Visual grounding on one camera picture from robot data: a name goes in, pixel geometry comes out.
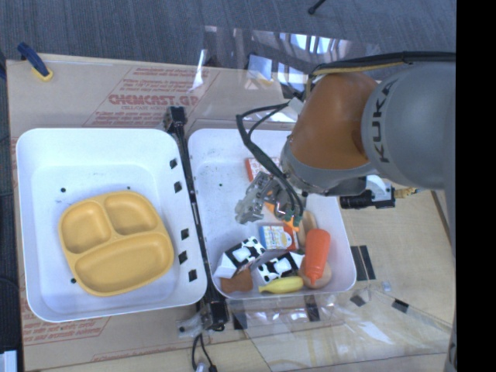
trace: toy banana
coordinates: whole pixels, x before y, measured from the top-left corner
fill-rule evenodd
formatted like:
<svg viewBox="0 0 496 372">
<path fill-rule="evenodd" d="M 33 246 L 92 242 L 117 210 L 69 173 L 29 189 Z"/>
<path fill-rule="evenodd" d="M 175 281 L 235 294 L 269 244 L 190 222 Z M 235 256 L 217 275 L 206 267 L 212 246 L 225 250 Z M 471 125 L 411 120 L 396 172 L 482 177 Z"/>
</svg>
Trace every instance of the toy banana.
<svg viewBox="0 0 496 372">
<path fill-rule="evenodd" d="M 271 281 L 267 285 L 259 285 L 258 291 L 272 292 L 273 294 L 286 294 L 303 288 L 303 279 L 299 276 L 282 277 Z"/>
</svg>

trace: orange object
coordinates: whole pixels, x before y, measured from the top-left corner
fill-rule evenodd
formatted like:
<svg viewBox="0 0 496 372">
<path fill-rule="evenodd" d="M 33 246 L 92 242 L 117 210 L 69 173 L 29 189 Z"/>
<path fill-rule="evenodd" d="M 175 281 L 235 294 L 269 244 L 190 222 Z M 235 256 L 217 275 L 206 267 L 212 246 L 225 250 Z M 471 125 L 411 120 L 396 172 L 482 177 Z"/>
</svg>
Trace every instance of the orange object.
<svg viewBox="0 0 496 372">
<path fill-rule="evenodd" d="M 328 232 L 322 229 L 308 231 L 305 246 L 305 275 L 312 285 L 315 285 L 324 273 L 330 246 L 331 235 Z"/>
</svg>

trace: yellow divided plate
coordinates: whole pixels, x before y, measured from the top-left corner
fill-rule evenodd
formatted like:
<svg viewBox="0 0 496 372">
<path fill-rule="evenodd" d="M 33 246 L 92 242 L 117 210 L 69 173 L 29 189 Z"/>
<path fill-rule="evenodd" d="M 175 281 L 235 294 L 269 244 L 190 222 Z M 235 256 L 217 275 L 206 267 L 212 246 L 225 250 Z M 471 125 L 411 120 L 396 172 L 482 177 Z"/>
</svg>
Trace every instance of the yellow divided plate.
<svg viewBox="0 0 496 372">
<path fill-rule="evenodd" d="M 86 198 L 67 208 L 59 237 L 74 279 L 97 296 L 122 294 L 166 274 L 174 248 L 150 201 L 134 191 Z"/>
</svg>

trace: gray carpet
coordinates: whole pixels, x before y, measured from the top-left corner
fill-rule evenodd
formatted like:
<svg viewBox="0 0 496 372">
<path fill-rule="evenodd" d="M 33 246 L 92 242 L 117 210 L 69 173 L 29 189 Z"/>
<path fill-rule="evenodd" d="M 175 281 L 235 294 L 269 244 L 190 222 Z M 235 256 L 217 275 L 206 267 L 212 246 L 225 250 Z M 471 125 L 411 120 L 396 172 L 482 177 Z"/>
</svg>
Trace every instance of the gray carpet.
<svg viewBox="0 0 496 372">
<path fill-rule="evenodd" d="M 233 29 L 246 51 L 308 72 L 315 64 L 254 43 L 253 31 L 298 33 L 373 46 L 357 53 L 456 51 L 456 0 L 0 0 L 0 50 L 20 58 L 20 42 L 43 53 L 197 64 L 201 49 L 215 65 L 241 68 L 226 54 Z M 218 32 L 205 31 L 216 26 Z M 0 352 L 18 345 L 19 300 L 10 178 L 8 98 L 0 81 Z"/>
</svg>

